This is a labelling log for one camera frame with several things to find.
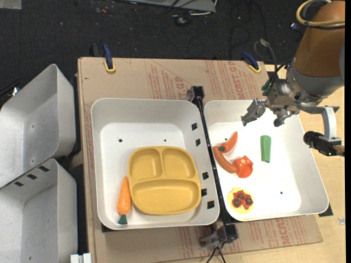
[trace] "cardboard sheet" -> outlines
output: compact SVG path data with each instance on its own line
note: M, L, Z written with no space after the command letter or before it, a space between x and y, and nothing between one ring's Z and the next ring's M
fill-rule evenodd
M205 101L260 98L261 86L268 79L264 64L260 63L260 73L254 73L243 61L113 59L116 72L109 74L103 61L78 61L86 132L82 147L88 161L84 171L86 184L90 184L88 241L93 261L151 263L209 256L211 250L200 247L200 238L211 233L209 227L103 231L97 214L91 106L100 98L185 99L193 85L203 86ZM226 244L224 254L322 241L314 215L240 222L236 228L239 239Z

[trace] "black fabric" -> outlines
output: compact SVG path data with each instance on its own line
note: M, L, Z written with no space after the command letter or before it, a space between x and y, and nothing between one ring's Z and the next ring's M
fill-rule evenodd
M305 30L290 28L305 1L219 0L216 14L177 26L172 15L180 9L109 0L22 0L22 10L0 9L0 89L15 78L24 87L52 63L69 78L92 43L100 53L108 44L121 58L240 60L245 50L271 63L267 49L257 44L264 38L283 64L294 56Z

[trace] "toy carrot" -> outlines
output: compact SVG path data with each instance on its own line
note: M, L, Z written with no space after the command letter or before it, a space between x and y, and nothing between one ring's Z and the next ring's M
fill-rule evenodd
M235 132L228 141L219 145L219 150L221 150L223 153L229 152L235 146L236 141L237 141L237 132Z
M222 168L224 168L229 173L236 173L237 167L231 164L224 156L223 151L219 149L218 146L213 148L213 155L216 158L216 161L220 164Z
M125 176L122 180L120 194L118 195L117 211L121 214L118 224L128 224L126 214L132 208L132 197L129 190L128 178Z

